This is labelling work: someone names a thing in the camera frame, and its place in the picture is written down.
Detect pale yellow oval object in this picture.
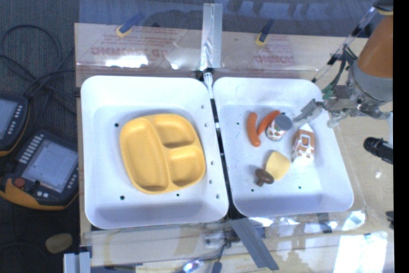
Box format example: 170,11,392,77
45,232,73,254

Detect small can with grey lid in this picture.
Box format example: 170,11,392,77
265,113,293,142

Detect orange sausage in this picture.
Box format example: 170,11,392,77
256,109,281,137
246,111,262,148

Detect white plastic tray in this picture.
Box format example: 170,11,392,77
212,76,355,219
79,74,230,230

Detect yellow divided plate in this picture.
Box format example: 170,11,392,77
119,113,207,196

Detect yellow cheese wedge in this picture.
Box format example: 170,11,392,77
265,150,291,182

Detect brown cardboard board red print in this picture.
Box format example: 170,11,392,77
73,22,394,273

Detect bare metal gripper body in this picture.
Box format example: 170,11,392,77
322,85,393,121

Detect brown mushroom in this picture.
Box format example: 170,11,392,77
254,168,275,187

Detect black cylinder on white bracket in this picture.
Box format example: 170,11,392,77
363,111,394,166

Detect orange and white carton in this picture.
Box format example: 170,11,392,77
291,123,316,168

